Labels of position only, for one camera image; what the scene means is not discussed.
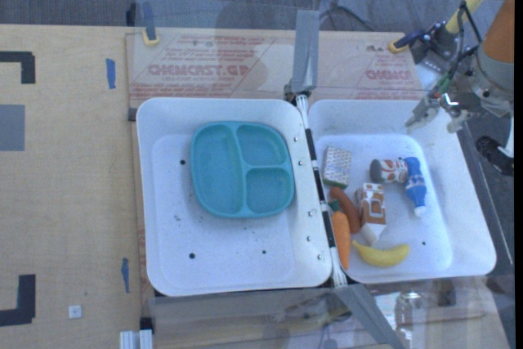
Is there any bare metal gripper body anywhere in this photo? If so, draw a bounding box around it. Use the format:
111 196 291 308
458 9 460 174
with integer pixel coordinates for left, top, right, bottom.
438 73 512 119

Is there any red and white can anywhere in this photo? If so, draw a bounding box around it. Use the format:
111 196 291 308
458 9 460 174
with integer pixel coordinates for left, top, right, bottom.
369 158 410 186

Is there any blue and white bottle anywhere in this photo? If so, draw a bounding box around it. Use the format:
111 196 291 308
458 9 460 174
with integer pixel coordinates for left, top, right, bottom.
401 155 430 218

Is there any white plastic tray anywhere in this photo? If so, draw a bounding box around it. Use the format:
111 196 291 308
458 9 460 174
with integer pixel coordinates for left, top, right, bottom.
135 96 333 298
306 98 498 285

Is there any white patterned box green side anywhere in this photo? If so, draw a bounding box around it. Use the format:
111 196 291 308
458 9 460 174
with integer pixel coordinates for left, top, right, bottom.
321 145 354 190

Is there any orange and white carton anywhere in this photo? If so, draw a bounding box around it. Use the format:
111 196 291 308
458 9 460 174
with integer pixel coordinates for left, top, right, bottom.
354 181 388 247

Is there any brown sausage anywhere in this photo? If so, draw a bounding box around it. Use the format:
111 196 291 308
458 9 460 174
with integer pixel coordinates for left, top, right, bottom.
329 186 363 235

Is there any orange carrot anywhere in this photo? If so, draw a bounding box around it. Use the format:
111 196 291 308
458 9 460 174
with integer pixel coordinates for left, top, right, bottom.
327 198 353 271

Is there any yellow banana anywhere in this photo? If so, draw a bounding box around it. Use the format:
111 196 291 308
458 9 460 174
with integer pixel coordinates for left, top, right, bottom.
351 239 411 269

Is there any brown cardboard board red print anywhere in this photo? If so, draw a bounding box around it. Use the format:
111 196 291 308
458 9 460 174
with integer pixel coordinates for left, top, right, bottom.
124 26 511 344

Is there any blue divided plate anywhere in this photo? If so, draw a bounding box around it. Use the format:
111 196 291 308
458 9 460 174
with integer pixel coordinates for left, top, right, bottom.
189 120 297 219

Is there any black cylinder on white bracket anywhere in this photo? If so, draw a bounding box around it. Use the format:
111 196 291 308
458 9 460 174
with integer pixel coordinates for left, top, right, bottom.
475 116 516 177

